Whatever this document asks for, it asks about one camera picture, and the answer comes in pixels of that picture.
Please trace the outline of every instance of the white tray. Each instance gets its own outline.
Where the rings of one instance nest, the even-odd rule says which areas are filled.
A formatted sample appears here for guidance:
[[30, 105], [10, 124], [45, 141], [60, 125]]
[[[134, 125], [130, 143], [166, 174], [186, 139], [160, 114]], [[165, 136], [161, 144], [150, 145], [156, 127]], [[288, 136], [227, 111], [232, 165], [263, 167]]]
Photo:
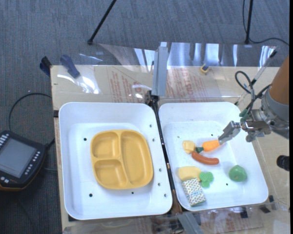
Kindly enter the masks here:
[[[159, 108], [159, 118], [167, 155], [171, 166], [178, 201], [189, 211], [210, 210], [225, 207], [252, 205], [264, 202], [268, 197], [261, 167], [252, 143], [246, 142], [243, 130], [217, 149], [204, 152], [217, 157], [218, 165], [206, 165], [194, 160], [182, 146], [183, 140], [192, 140], [197, 146], [207, 140], [217, 139], [230, 121], [240, 121], [240, 110], [229, 102], [166, 103]], [[247, 179], [234, 182], [229, 170], [234, 165], [244, 167]], [[190, 206], [178, 177], [178, 168], [197, 166], [202, 172], [212, 172], [214, 181], [203, 188], [206, 201]]]
[[[64, 204], [75, 219], [160, 215], [172, 206], [172, 196], [156, 117], [141, 103], [70, 102], [59, 111]], [[112, 190], [95, 179], [90, 142], [97, 133], [131, 129], [147, 140], [153, 179], [146, 186]]]

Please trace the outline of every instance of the hot dog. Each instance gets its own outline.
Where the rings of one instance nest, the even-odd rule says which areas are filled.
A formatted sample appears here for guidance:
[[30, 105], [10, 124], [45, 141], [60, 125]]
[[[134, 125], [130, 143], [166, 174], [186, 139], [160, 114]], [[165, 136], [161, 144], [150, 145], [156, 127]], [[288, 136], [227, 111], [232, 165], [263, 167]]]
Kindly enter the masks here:
[[197, 152], [192, 152], [191, 153], [192, 158], [194, 158], [196, 161], [199, 161], [203, 164], [207, 164], [207, 165], [217, 165], [219, 163], [219, 159], [218, 158], [208, 158], [208, 157], [204, 157], [200, 154], [198, 154]]

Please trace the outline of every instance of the yellow divided plate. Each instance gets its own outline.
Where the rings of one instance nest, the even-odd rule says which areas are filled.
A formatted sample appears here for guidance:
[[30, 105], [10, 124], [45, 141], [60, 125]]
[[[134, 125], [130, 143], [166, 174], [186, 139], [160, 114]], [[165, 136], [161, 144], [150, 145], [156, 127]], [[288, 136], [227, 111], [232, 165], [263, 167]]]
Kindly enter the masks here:
[[96, 134], [90, 155], [94, 176], [105, 188], [142, 187], [153, 178], [147, 140], [137, 131], [109, 130]]

